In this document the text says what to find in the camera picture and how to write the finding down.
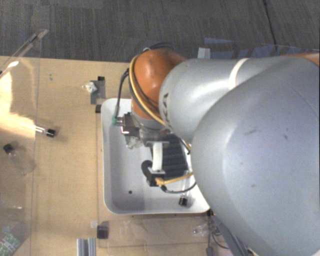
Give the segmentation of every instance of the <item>robotic arm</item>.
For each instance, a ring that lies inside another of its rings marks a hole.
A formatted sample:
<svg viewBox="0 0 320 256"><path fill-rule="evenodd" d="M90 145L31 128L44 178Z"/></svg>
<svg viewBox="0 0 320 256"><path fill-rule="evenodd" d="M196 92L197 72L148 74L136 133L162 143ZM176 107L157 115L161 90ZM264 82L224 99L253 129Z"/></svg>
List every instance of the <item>robotic arm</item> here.
<svg viewBox="0 0 320 256"><path fill-rule="evenodd" d="M320 254L318 53L186 60L151 49L128 75L132 112L116 123L129 147L159 149L174 134L211 209L249 248Z"/></svg>

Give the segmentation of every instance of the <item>gray carpet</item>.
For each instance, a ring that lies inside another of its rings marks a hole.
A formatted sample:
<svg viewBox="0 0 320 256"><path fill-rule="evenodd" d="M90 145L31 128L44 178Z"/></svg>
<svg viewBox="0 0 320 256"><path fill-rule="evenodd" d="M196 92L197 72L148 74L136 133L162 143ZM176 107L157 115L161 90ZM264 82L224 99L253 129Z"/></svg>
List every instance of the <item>gray carpet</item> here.
<svg viewBox="0 0 320 256"><path fill-rule="evenodd" d="M171 42L187 58L206 39L319 49L319 0L1 0L0 55L49 29L42 57L127 62Z"/></svg>

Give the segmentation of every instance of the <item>yellow cable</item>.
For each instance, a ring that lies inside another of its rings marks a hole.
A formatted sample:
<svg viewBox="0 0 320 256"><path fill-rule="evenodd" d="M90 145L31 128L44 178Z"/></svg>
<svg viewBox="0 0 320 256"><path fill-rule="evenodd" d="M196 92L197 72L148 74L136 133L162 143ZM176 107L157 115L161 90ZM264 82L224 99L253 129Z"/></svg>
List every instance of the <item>yellow cable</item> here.
<svg viewBox="0 0 320 256"><path fill-rule="evenodd" d="M159 124L163 125L164 127L166 126L165 122L159 118L158 116L156 116L153 111L144 103L143 99L140 97L140 94L137 91L136 88L136 83L135 83L135 79L134 79L134 65L136 62L136 59L139 57L139 55L135 56L132 61L130 62L130 66L129 66L129 79L130 79L130 83L132 86L132 90L134 93L134 96L136 97L136 99L139 101L139 103L141 104L141 106L145 109L145 111L154 119L156 120Z"/></svg>
<svg viewBox="0 0 320 256"><path fill-rule="evenodd" d="M183 175L183 176L180 176L177 178L172 178L172 179L168 179L168 180L164 180L163 178L155 178L154 180L155 180L157 186L163 186L163 185L166 185L169 183L174 183L174 182L178 182L178 181L187 179L187 178L191 177L193 174L194 174L193 172L190 172L186 175Z"/></svg>

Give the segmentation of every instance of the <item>table surface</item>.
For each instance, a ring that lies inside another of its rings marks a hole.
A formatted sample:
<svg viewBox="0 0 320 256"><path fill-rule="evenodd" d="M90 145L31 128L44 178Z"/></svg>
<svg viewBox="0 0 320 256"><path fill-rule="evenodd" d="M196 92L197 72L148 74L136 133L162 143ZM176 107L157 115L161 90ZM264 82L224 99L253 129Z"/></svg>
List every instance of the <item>table surface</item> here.
<svg viewBox="0 0 320 256"><path fill-rule="evenodd" d="M117 97L120 77L129 64L59 59L39 61L37 122L57 130L58 134L55 138L36 136L31 236L25 247L32 256L71 256L77 254L78 238L96 237L95 223L141 218L115 215L103 203L100 115L95 113L96 105L90 103L90 94L82 88L90 80L103 76L106 98ZM122 97L129 98L127 86L123 89ZM206 239L195 241L118 247L111 246L108 241L97 241L96 254L206 255ZM20 248L17 255L25 255L24 252Z"/></svg>

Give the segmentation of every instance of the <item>white tray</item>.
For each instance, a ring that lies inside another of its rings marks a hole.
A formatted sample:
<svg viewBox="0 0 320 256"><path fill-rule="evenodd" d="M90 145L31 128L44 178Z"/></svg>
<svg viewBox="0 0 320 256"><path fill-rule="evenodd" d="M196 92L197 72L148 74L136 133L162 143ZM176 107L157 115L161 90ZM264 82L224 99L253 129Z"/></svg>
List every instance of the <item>white tray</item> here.
<svg viewBox="0 0 320 256"><path fill-rule="evenodd" d="M159 187L150 187L141 170L145 160L151 160L148 147L128 149L120 127L112 126L117 99L106 100L101 107L103 143L103 193L109 211L122 215L203 213L209 205L198 186L189 192L188 206L179 205L180 194L168 194ZM131 100L121 99L119 115L131 111ZM183 182L167 186L181 190Z"/></svg>

